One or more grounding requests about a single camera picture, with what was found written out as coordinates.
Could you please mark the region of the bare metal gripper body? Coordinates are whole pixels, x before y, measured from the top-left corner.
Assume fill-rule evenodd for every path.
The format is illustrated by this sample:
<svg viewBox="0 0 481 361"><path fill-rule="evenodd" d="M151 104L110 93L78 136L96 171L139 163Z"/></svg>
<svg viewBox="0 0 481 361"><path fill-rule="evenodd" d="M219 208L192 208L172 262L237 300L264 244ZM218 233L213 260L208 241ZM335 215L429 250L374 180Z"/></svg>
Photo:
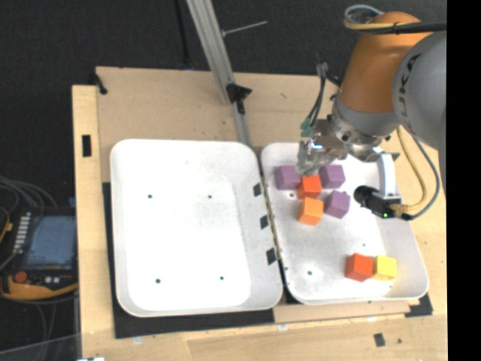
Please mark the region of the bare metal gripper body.
<svg viewBox="0 0 481 361"><path fill-rule="evenodd" d="M311 135L314 144L321 146L320 152L332 159L350 155L362 162L373 162L382 152L381 137L366 135L341 118L317 120Z"/></svg>

